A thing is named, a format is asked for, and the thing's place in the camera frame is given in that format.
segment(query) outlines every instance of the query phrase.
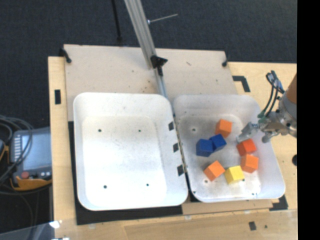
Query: cube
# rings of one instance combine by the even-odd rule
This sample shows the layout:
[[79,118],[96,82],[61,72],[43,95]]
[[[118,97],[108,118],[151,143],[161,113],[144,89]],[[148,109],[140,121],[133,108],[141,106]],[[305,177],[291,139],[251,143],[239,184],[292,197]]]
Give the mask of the cube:
[[241,181],[245,178],[240,165],[229,167],[225,170],[224,176],[228,184]]
[[224,138],[227,138],[232,131],[232,122],[220,119],[215,126],[214,134],[221,134]]
[[251,154],[245,154],[241,157],[240,166],[244,172],[253,173],[258,169],[259,158]]
[[196,155],[209,157],[214,152],[212,141],[208,139],[199,139],[196,143]]
[[251,138],[240,142],[236,145],[236,148],[238,149],[240,156],[251,154],[257,150],[256,145]]
[[225,141],[222,134],[212,136],[209,140],[212,141],[213,152],[222,150],[227,145],[227,142]]
[[222,167],[222,165],[215,161],[212,164],[210,164],[203,172],[208,177],[208,179],[212,182],[216,178],[218,178],[220,175],[222,175],[225,172],[225,168]]

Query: white tray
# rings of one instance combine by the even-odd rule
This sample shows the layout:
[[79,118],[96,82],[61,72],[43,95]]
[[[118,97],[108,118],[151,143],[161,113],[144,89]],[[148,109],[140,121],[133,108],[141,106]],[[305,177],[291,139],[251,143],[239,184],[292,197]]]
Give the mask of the white tray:
[[[253,173],[243,172],[244,181],[228,184],[224,175],[209,181],[203,170],[218,160],[227,169],[240,165],[241,157],[236,148],[236,136],[248,123],[257,123],[260,107],[247,95],[182,95],[173,103],[177,129],[182,145],[190,188],[194,196],[206,203],[251,199],[277,199],[285,192],[283,180],[272,144],[263,143],[263,133],[252,139],[259,157],[259,168]],[[232,133],[225,139],[227,145],[209,157],[196,155],[199,139],[215,135],[219,119],[232,122]]]
[[167,207],[188,196],[169,101],[81,93],[73,103],[77,194],[92,211]]

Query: electronic device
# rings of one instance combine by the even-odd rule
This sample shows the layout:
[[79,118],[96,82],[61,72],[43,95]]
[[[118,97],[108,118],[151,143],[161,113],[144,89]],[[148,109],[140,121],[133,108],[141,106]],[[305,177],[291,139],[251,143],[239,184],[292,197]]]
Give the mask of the electronic device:
[[52,182],[50,127],[14,132],[9,150],[9,162],[16,163],[11,177],[15,190],[33,190]]

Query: black carpet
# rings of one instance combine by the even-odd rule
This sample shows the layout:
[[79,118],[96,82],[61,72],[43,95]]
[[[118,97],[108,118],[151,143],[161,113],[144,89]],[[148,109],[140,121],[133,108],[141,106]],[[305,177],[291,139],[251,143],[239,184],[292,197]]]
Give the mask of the black carpet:
[[[297,62],[298,0],[141,0],[157,48],[223,50],[230,61]],[[125,3],[115,0],[121,45],[138,47]],[[50,124],[48,56],[64,44],[117,46],[111,0],[0,0],[0,115]],[[49,221],[49,192],[28,196]],[[0,195],[0,233],[28,227],[20,197]]]

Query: black clip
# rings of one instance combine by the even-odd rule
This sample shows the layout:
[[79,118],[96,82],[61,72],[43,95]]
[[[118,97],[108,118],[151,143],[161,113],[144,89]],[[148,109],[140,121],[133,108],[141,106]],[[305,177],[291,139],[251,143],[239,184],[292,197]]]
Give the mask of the black clip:
[[59,57],[65,57],[66,62],[71,63],[72,60],[69,58],[67,51],[63,48],[59,50]]
[[162,66],[168,61],[166,58],[161,58],[158,57],[156,55],[152,55],[151,56],[151,62],[152,62],[152,66],[153,68],[157,68],[158,69],[158,74],[159,76],[163,77],[164,76],[164,72],[162,70]]

